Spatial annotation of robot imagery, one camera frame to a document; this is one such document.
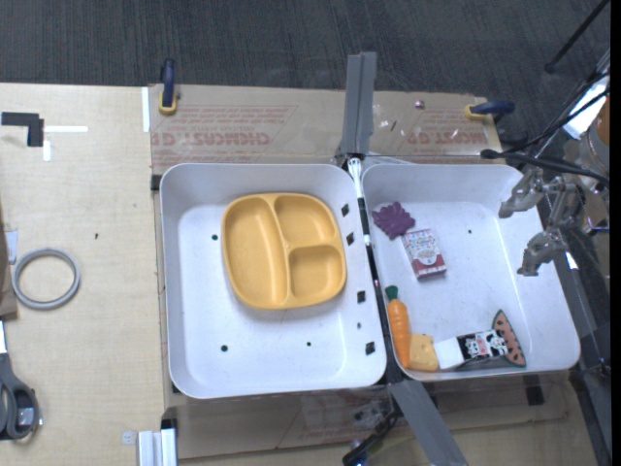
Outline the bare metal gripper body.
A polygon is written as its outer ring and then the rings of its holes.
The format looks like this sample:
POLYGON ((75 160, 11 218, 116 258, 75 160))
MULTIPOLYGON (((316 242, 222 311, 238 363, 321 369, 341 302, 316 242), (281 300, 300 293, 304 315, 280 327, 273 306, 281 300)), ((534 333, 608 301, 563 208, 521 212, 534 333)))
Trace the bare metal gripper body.
POLYGON ((562 174, 544 186, 551 205, 546 232, 573 228, 585 235, 607 231, 607 188, 593 178, 562 174))

